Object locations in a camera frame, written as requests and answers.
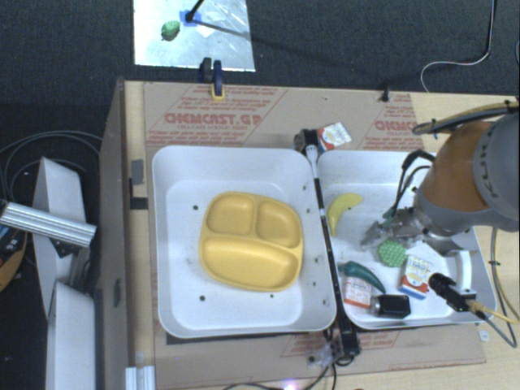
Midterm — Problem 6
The yellow banana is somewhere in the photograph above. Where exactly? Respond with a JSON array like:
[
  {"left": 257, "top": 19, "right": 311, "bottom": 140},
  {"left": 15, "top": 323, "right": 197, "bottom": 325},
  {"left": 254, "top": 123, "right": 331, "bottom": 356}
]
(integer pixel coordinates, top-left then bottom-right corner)
[{"left": 326, "top": 193, "right": 364, "bottom": 237}]

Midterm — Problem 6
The white and orange packet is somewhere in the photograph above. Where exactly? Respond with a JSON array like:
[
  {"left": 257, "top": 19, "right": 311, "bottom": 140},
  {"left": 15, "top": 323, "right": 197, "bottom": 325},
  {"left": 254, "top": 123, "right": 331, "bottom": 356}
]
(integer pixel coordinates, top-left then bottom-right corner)
[{"left": 342, "top": 275, "right": 374, "bottom": 310}]

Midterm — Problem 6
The black block with thin wires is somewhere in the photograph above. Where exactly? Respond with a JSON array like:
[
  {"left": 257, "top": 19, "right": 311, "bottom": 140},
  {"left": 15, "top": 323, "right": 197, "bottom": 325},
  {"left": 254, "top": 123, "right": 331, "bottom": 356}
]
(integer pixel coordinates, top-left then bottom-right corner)
[
  {"left": 331, "top": 326, "right": 362, "bottom": 360},
  {"left": 293, "top": 128, "right": 322, "bottom": 153}
]

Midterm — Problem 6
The brown cardboard board red print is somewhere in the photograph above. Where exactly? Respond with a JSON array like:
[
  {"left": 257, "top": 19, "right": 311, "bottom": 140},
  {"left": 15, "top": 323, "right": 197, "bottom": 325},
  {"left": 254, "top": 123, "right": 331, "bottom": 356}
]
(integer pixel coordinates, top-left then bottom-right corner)
[{"left": 143, "top": 80, "right": 487, "bottom": 376}]

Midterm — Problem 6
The green chili pepper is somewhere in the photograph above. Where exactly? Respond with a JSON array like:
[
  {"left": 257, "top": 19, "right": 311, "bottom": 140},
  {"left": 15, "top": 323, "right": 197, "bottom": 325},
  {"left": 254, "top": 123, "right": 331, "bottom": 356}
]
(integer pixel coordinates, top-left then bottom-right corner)
[{"left": 337, "top": 261, "right": 387, "bottom": 294}]

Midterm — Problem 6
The small black box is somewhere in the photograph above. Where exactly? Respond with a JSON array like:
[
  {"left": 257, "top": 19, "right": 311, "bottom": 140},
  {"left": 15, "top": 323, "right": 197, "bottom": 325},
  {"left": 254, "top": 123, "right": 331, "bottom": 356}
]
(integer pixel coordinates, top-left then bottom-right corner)
[{"left": 373, "top": 293, "right": 412, "bottom": 319}]

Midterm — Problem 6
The white plastic tray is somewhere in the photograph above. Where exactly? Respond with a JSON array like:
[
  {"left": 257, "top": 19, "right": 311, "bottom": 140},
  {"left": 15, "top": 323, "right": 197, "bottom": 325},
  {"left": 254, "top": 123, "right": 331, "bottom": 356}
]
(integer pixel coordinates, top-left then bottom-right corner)
[
  {"left": 151, "top": 145, "right": 339, "bottom": 339},
  {"left": 316, "top": 149, "right": 498, "bottom": 331}
]

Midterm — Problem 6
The green lumpy toy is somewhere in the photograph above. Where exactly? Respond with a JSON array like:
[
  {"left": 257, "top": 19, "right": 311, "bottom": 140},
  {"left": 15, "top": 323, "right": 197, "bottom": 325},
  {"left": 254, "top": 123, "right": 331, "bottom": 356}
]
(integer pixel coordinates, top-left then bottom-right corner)
[{"left": 160, "top": 19, "right": 181, "bottom": 42}]

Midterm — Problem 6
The green dotted round biscuit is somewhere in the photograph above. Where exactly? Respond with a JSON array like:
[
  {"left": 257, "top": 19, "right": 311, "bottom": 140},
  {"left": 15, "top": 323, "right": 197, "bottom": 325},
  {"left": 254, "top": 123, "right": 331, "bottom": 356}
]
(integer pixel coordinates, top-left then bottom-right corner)
[{"left": 376, "top": 239, "right": 409, "bottom": 268}]

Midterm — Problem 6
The thin black and white rod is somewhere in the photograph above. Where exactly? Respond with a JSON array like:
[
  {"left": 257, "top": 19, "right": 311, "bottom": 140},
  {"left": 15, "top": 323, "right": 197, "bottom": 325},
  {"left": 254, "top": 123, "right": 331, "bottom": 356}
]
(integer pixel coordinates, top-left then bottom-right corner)
[{"left": 307, "top": 144, "right": 349, "bottom": 333}]

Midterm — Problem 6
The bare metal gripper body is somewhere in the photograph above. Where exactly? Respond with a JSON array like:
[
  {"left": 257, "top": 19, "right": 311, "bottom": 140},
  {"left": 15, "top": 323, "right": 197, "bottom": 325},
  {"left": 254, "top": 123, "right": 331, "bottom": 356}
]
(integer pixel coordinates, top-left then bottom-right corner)
[{"left": 381, "top": 206, "right": 435, "bottom": 248}]

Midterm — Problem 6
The white yellow and blue carton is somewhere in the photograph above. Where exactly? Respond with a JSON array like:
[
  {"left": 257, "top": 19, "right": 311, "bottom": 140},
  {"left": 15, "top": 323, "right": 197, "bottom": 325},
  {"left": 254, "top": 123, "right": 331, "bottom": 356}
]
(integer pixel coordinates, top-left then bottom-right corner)
[
  {"left": 396, "top": 253, "right": 435, "bottom": 301},
  {"left": 316, "top": 122, "right": 353, "bottom": 154}
]

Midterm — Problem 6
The yellow divided plate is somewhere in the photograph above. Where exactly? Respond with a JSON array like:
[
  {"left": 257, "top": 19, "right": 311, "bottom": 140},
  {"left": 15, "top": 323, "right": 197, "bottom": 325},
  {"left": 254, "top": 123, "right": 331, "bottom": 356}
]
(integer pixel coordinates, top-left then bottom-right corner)
[{"left": 198, "top": 191, "right": 306, "bottom": 293}]

